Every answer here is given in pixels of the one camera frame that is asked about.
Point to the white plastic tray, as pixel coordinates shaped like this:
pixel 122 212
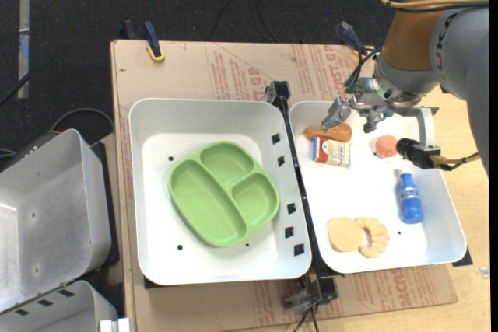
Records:
pixel 50 214
pixel 163 120
pixel 365 190
pixel 66 311

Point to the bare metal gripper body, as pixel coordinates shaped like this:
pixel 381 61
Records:
pixel 373 99

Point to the beige croissant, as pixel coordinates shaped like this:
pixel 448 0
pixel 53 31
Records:
pixel 378 235

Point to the pink round toy food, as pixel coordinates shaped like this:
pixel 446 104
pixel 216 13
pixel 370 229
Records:
pixel 385 147

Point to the beige round bread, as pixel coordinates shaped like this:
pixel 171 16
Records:
pixel 344 234

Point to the blue plastic bottle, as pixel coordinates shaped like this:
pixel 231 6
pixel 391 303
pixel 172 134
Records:
pixel 409 202

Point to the brown chicken drumstick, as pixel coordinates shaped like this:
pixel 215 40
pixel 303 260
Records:
pixel 338 132

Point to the green divided plate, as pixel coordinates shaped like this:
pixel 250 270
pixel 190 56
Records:
pixel 218 198

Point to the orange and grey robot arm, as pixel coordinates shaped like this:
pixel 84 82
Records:
pixel 459 50

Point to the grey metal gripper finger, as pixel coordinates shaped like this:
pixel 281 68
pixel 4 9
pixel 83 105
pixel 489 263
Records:
pixel 335 113
pixel 372 123

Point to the brown cardboard board red print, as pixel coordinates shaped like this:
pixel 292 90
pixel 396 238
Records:
pixel 233 70

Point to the black cylinder on white bracket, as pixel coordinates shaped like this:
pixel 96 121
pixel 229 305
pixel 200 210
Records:
pixel 422 153

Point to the white and red carton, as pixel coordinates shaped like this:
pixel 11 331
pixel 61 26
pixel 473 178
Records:
pixel 330 151

